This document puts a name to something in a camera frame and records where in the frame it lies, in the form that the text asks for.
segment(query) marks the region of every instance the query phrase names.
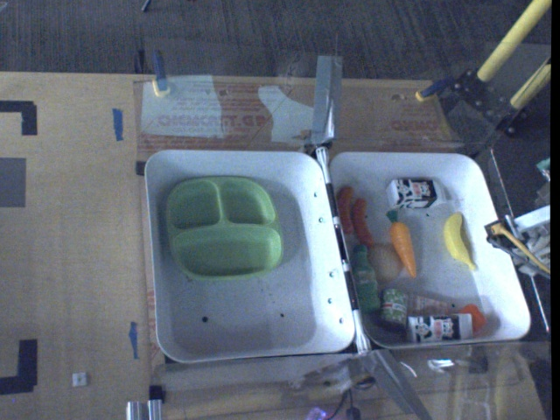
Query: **orange carrot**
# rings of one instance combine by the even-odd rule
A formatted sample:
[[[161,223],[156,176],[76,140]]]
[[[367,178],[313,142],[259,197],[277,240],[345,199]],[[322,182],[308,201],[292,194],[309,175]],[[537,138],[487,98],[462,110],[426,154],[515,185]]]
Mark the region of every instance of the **orange carrot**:
[[[389,233],[393,247],[401,258],[404,268],[412,278],[415,278],[417,276],[417,261],[414,257],[414,248],[412,247],[409,228],[406,224],[397,220],[396,210],[391,210],[387,213],[387,216],[391,221]]]
[[[354,225],[352,224],[352,216],[350,214],[353,197],[354,189],[351,186],[344,186],[340,189],[336,198],[342,231],[348,235],[354,233]]]
[[[374,246],[374,237],[369,232],[368,224],[366,223],[366,209],[368,203],[365,199],[358,198],[352,206],[352,224],[354,232],[358,237],[360,244],[363,244],[368,249]]]

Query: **clear plastic panel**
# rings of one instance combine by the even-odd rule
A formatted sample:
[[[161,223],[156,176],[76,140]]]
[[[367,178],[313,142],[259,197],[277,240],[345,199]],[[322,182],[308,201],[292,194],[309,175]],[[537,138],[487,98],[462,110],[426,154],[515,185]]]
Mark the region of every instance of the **clear plastic panel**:
[[[433,420],[551,418],[549,343],[392,354],[404,386],[418,395]],[[403,412],[377,367],[376,379],[365,370],[368,359],[339,354],[212,367],[170,364],[156,370],[154,381],[167,389],[163,411],[168,420],[346,419],[350,409],[361,418],[417,418]]]
[[[477,70],[495,47],[483,46],[478,60],[454,65],[451,74],[433,69],[406,80],[353,79],[354,58],[339,56],[343,79],[332,153],[476,156],[492,146],[550,82],[546,45],[518,45],[492,81],[482,82]],[[169,74],[169,91],[161,93],[156,80],[140,80],[134,88],[138,160],[166,149],[303,151],[313,146],[321,56],[293,53],[277,76]],[[437,92],[429,94],[431,88]]]

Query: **green divided plate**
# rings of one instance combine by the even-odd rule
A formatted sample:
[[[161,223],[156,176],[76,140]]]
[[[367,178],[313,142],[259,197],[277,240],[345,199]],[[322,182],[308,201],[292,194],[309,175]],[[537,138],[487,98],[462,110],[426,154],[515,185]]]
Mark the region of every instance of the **green divided plate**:
[[[277,211],[249,178],[192,178],[167,199],[171,253],[197,280],[260,276],[282,260]]]

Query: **white box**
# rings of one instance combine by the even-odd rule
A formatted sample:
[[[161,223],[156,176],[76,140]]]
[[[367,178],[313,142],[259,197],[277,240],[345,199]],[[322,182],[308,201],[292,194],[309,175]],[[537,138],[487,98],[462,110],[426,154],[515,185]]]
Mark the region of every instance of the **white box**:
[[[475,303],[487,324],[457,343],[518,340],[530,316],[510,258],[486,241],[496,221],[486,181],[474,161],[443,153],[341,153],[331,164],[335,190],[352,186],[368,201],[367,224],[377,242],[389,243],[386,188],[402,176],[431,176],[444,191],[441,204],[401,210],[410,228],[417,278],[402,273],[390,287],[458,306]],[[264,277],[194,282],[174,263],[165,238],[165,201],[184,179],[203,176],[255,179],[271,195],[285,239],[281,265]],[[150,239],[156,296],[157,340],[175,361],[215,361],[291,354],[328,354],[346,348],[355,325],[341,267],[325,181],[311,157],[296,152],[168,150],[146,165]],[[460,211],[478,266],[451,258],[443,239],[447,217]],[[353,248],[353,238],[346,238]],[[367,335],[388,348],[410,344],[364,318]]]

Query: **yellow banana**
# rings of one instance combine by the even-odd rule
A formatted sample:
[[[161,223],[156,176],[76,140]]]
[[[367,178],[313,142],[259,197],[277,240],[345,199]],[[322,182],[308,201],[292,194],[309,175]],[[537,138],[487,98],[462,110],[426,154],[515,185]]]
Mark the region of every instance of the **yellow banana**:
[[[476,266],[471,259],[471,255],[468,248],[463,241],[463,214],[454,213],[449,218],[444,225],[444,238],[445,246],[449,253],[455,260],[458,260],[466,264],[470,270],[475,270]]]

